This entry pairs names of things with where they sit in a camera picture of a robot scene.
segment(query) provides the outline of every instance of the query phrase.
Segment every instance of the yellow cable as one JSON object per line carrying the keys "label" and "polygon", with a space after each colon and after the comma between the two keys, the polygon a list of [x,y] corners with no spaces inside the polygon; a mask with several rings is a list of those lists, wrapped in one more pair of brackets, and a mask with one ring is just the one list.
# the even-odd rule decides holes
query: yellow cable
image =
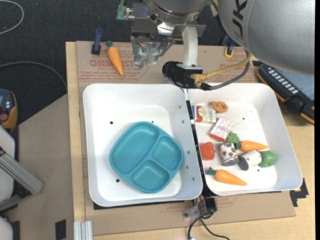
{"label": "yellow cable", "polygon": [[216,75],[219,75],[219,74],[234,70],[236,68],[242,67],[243,65],[247,64],[250,61],[251,56],[252,56],[252,54],[248,53],[246,59],[244,59],[243,61],[241,61],[237,64],[227,66],[227,67],[221,68],[217,71],[213,71],[213,72],[206,73],[206,74],[191,74],[190,78],[194,80],[195,84],[202,83],[203,81],[208,80]]}

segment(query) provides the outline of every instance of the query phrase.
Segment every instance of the green connector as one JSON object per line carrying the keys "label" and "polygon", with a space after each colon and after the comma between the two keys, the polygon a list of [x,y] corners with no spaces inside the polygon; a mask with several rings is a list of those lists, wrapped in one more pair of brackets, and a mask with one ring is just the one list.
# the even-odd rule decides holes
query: green connector
{"label": "green connector", "polygon": [[118,5],[118,9],[116,10],[116,19],[124,20],[125,13],[126,13],[126,7],[124,6],[124,0],[121,0],[120,4]]}

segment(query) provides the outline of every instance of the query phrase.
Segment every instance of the wooden table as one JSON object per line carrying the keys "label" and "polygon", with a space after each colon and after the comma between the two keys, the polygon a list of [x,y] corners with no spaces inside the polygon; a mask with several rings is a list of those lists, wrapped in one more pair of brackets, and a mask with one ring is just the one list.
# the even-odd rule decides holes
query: wooden table
{"label": "wooden table", "polygon": [[[79,86],[76,42],[66,43],[66,64],[68,82],[68,105],[70,124],[70,147],[72,165],[73,212],[75,222],[86,221],[84,179],[82,166],[82,142],[79,105]],[[231,240],[256,239],[315,239],[315,128],[303,118],[289,114],[282,108],[283,118],[292,142],[298,163],[305,179],[308,195],[298,200],[296,216],[208,225],[215,234],[227,236]],[[95,240],[186,240],[187,227],[148,230],[132,233],[106,234],[94,236]],[[194,226],[191,236],[198,240],[212,239],[203,226]]]}

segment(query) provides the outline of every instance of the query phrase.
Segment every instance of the white cable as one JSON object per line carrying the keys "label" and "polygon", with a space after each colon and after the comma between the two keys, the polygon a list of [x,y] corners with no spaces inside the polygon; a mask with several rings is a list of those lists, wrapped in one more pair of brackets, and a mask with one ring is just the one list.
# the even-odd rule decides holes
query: white cable
{"label": "white cable", "polygon": [[15,29],[16,27],[18,27],[18,26],[21,24],[21,22],[24,20],[24,16],[25,16],[24,9],[21,7],[20,4],[14,2],[14,1],[9,1],[9,0],[0,0],[0,3],[1,3],[1,2],[10,3],[10,4],[14,4],[14,5],[18,6],[18,7],[20,8],[21,12],[22,12],[22,16],[21,16],[21,19],[20,19],[20,21],[18,22],[18,24],[16,24],[16,25],[13,26],[12,28],[9,28],[9,29],[7,29],[7,30],[5,30],[5,31],[3,31],[3,32],[0,32],[0,35],[4,34],[4,33],[6,33],[6,32],[9,32],[9,31]]}

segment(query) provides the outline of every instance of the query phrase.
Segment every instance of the white tray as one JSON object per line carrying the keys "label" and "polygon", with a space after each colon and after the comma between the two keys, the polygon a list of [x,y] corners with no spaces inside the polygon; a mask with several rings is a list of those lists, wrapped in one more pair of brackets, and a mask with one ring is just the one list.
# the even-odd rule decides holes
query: white tray
{"label": "white tray", "polygon": [[250,140],[268,145],[278,155],[275,165],[262,168],[256,165],[247,171],[236,165],[223,166],[219,146],[222,142],[209,137],[212,125],[195,123],[199,145],[213,142],[215,157],[203,160],[204,171],[209,167],[225,169],[247,182],[247,186],[229,185],[218,182],[214,176],[206,175],[208,188],[219,196],[295,190],[302,184],[302,174],[274,91],[262,83],[232,83],[225,87],[203,91],[188,90],[191,105],[210,105],[223,101],[228,111],[217,113],[234,122],[232,131],[240,140]]}
{"label": "white tray", "polygon": [[[83,92],[89,193],[103,207],[191,200],[203,189],[200,166],[184,92],[171,84],[89,85]],[[134,123],[154,123],[181,146],[183,163],[157,193],[145,193],[122,179],[109,154]]]}

